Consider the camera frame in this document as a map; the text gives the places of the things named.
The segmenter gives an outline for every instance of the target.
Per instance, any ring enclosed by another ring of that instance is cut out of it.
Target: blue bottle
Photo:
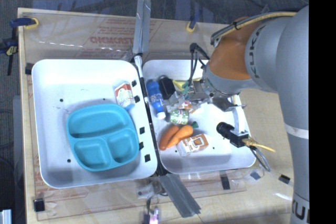
[[[160,120],[164,119],[166,117],[166,113],[163,111],[163,98],[159,84],[156,81],[152,80],[147,83],[146,87],[150,99],[150,104],[156,110],[156,117]]]

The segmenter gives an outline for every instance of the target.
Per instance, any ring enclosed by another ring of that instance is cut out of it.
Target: toy carrot
[[[164,151],[167,148],[168,141],[173,137],[174,134],[180,129],[177,125],[171,126],[165,133],[161,136],[159,149]]]
[[[167,147],[172,147],[174,145],[177,145],[180,141],[183,139],[186,139],[194,133],[194,128],[197,128],[198,124],[197,122],[193,122],[192,125],[184,125],[179,129],[175,135],[169,140]]]

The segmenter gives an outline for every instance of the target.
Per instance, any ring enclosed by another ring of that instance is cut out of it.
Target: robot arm
[[[257,88],[279,94],[294,169],[291,224],[309,223],[309,6],[293,17],[253,23],[219,41],[202,88],[222,110],[229,96]]]

